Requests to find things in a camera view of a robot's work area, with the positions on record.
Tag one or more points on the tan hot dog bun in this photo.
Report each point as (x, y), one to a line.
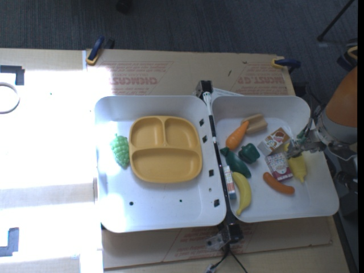
(257, 124)

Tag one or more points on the white plastic tray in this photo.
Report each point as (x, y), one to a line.
(159, 206)
(284, 206)

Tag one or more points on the brown cardboard board red print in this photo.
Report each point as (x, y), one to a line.
(176, 72)

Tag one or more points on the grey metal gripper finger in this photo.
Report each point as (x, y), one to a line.
(291, 153)
(297, 144)

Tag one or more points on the dark green cucumber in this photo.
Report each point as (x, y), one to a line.
(237, 163)

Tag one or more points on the black cylinder on white bracket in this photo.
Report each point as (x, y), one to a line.
(345, 180)

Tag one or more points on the yellow banana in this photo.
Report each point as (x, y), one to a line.
(245, 190)

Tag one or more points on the yellow divided plate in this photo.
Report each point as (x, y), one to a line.
(165, 163)

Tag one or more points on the orange carrot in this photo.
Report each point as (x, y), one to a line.
(236, 138)

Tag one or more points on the orange sausage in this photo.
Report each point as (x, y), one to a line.
(277, 184)

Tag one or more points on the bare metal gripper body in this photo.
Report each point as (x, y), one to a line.
(314, 143)

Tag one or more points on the white paper sheet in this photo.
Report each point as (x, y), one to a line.
(226, 92)

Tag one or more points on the green grapes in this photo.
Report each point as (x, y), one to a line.
(120, 151)

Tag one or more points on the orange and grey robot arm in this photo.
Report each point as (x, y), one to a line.
(342, 104)

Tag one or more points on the pink printed carton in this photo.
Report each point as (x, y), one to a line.
(279, 166)

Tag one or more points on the green bell pepper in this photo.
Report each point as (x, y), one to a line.
(249, 153)

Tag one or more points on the small white stick packet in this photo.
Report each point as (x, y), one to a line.
(229, 182)

